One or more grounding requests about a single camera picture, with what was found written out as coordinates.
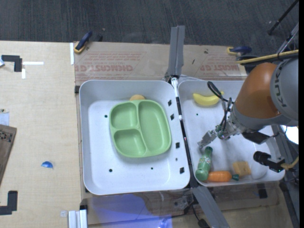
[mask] robotic arm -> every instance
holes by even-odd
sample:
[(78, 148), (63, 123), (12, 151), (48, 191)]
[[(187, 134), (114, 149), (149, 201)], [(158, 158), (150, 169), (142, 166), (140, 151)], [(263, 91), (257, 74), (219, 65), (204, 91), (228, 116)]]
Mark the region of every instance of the robotic arm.
[[(236, 134), (258, 144), (269, 140), (269, 136), (259, 130), (268, 125), (298, 126), (298, 58), (282, 61), (276, 65), (262, 63), (257, 65), (244, 81), (242, 88), (232, 105), (228, 101), (227, 114), (215, 130), (207, 132), (198, 143), (200, 148), (216, 137), (227, 140)], [(256, 152), (255, 161), (279, 172), (281, 160), (273, 159), (267, 153)]]

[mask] toy carrot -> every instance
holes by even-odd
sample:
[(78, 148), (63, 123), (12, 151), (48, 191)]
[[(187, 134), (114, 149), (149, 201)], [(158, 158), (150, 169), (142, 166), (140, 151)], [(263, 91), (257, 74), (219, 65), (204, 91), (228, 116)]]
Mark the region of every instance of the toy carrot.
[(229, 171), (210, 171), (207, 181), (211, 182), (227, 182), (231, 179), (238, 181), (238, 174), (231, 175)]

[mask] green plate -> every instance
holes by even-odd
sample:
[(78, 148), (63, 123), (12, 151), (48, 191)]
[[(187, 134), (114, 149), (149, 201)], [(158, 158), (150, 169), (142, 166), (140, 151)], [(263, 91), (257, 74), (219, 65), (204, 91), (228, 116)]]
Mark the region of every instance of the green plate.
[(171, 132), (163, 108), (152, 100), (119, 103), (110, 111), (110, 130), (117, 151), (127, 157), (166, 152)]

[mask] yellow cable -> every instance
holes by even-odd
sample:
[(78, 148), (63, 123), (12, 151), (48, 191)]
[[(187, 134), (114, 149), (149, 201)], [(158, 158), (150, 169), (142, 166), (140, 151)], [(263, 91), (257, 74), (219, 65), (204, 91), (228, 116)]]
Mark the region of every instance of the yellow cable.
[(240, 60), (240, 61), (237, 61), (237, 63), (239, 63), (239, 64), (251, 63), (251, 62), (262, 61), (262, 60), (266, 60), (266, 59), (272, 59), (272, 58), (276, 58), (276, 57), (283, 57), (283, 56), (292, 55), (292, 54), (296, 54), (296, 53), (299, 53), (299, 50), (287, 51), (287, 52), (282, 52), (279, 54), (272, 54), (272, 55), (256, 57), (256, 58), (252, 58), (252, 59)]
[(288, 169), (293, 168), (298, 162), (299, 162), (299, 156), (291, 164), (283, 163), (281, 167), (283, 167), (287, 171)]

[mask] toy banana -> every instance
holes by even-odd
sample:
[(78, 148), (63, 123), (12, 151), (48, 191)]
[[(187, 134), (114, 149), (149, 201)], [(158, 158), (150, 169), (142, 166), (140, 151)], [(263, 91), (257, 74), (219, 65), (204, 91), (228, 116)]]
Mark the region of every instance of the toy banana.
[(194, 101), (197, 104), (203, 105), (203, 106), (215, 105), (219, 101), (219, 98), (216, 95), (203, 96), (203, 95), (198, 94), (198, 93), (193, 93), (192, 95), (193, 95)]

